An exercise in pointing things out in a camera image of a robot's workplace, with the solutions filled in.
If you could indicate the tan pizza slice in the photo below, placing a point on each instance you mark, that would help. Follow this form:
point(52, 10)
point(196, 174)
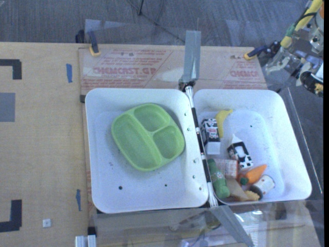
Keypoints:
point(235, 189)

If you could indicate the thin black and white rod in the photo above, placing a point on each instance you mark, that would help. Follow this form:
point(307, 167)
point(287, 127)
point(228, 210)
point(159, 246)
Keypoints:
point(198, 132)

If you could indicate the brown cardboard board red print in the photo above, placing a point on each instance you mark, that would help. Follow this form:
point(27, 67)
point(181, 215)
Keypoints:
point(133, 68)

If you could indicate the green divided plate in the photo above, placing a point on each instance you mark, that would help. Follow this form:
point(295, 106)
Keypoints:
point(144, 140)

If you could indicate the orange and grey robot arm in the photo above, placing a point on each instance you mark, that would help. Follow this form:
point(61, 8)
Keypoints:
point(320, 14)

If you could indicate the orange carrot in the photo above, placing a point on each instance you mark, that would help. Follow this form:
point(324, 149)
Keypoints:
point(255, 174)

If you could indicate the pink and orange carton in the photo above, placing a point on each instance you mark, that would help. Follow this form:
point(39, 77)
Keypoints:
point(228, 167)

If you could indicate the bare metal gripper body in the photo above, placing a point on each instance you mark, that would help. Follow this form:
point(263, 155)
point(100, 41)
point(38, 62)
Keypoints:
point(306, 46)

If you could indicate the white plastic tray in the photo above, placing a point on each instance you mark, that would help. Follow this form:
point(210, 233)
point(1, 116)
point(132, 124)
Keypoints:
point(288, 127)
point(154, 189)

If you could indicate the cow print milk carton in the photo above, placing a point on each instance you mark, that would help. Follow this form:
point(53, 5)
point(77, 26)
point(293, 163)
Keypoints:
point(211, 135)
point(241, 153)

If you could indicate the green bottle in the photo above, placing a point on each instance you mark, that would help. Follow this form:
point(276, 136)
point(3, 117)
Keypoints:
point(218, 179)

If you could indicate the black cylinder on white bracket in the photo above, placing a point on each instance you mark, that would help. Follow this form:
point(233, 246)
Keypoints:
point(311, 81)

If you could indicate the white can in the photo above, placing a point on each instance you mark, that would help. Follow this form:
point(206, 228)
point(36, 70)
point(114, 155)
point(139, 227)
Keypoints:
point(264, 184)

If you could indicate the yellow banana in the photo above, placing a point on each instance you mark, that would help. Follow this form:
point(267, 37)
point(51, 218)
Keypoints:
point(222, 120)

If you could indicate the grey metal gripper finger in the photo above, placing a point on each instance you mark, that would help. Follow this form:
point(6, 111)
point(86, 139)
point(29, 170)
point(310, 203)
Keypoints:
point(291, 62)
point(274, 66)

